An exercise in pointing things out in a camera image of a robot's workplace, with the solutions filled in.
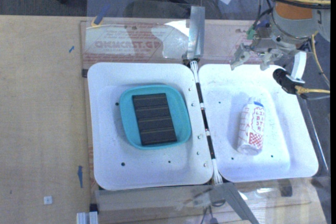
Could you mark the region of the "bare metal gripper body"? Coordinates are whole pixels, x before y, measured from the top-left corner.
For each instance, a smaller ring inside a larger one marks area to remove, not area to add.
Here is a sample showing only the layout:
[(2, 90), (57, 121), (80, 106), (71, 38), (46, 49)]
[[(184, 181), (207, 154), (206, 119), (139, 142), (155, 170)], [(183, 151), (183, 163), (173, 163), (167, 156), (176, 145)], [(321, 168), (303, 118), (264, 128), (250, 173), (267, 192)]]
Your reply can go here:
[(288, 36), (276, 27), (259, 27), (256, 29), (251, 50), (257, 53), (273, 55), (293, 54), (302, 45), (302, 39)]

